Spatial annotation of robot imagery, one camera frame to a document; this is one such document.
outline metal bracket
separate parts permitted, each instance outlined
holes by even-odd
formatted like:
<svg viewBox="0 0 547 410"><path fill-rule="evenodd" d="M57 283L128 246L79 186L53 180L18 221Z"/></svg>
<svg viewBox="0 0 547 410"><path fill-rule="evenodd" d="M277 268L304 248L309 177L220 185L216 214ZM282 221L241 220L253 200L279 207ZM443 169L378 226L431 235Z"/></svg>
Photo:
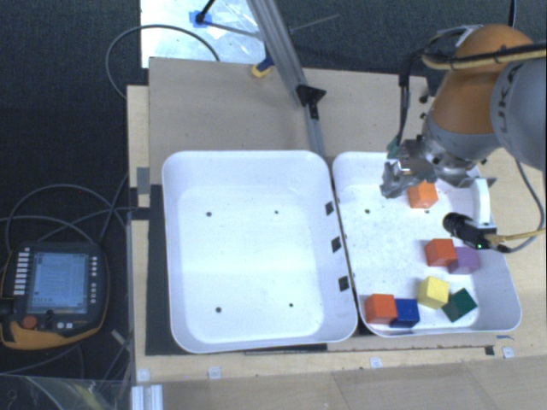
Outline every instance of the metal bracket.
<svg viewBox="0 0 547 410"><path fill-rule="evenodd" d="M314 88L313 86L300 84L297 86L297 94L300 99L300 104L304 107L308 107L311 119L318 120L319 111L317 109L317 103L326 95L326 91Z"/></svg>

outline orange block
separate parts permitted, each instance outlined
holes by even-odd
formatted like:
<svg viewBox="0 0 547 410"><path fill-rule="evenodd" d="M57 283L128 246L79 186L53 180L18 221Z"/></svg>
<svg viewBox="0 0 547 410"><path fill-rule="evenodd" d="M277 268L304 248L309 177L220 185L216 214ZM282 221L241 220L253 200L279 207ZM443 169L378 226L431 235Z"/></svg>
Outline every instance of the orange block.
<svg viewBox="0 0 547 410"><path fill-rule="evenodd" d="M430 208L438 201L435 184L430 184L426 181L418 184L416 187L409 187L407 195L409 196L411 208Z"/></svg>
<svg viewBox="0 0 547 410"><path fill-rule="evenodd" d="M372 294L365 301L365 314L369 324L389 325L397 318L395 296Z"/></svg>
<svg viewBox="0 0 547 410"><path fill-rule="evenodd" d="M450 238L434 238L424 248L427 265L447 267L458 259L454 242Z"/></svg>

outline purple block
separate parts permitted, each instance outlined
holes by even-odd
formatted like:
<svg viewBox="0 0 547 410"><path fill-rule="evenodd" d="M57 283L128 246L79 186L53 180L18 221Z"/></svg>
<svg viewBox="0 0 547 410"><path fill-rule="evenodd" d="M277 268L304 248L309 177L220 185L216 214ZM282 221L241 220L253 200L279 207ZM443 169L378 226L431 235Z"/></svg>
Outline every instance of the purple block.
<svg viewBox="0 0 547 410"><path fill-rule="evenodd" d="M468 275L479 268L479 257L475 249L456 248L458 259L448 266L448 271L456 275Z"/></svg>

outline button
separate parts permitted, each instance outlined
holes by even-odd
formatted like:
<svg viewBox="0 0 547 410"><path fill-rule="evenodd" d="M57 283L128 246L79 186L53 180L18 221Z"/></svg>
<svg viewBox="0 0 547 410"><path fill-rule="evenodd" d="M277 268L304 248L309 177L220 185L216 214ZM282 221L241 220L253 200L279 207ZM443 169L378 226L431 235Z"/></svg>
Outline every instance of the button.
<svg viewBox="0 0 547 410"><path fill-rule="evenodd" d="M28 314L21 321L21 326L25 330L33 330L38 326L38 319L36 319L36 316L34 316L33 314Z"/></svg>

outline yellow block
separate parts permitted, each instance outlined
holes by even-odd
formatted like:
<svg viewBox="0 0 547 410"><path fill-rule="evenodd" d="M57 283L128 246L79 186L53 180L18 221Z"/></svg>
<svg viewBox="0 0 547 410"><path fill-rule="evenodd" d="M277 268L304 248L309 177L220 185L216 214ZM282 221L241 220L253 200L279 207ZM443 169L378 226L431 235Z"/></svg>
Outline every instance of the yellow block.
<svg viewBox="0 0 547 410"><path fill-rule="evenodd" d="M418 303L438 309L448 303L450 284L435 277L427 277L420 283Z"/></svg>

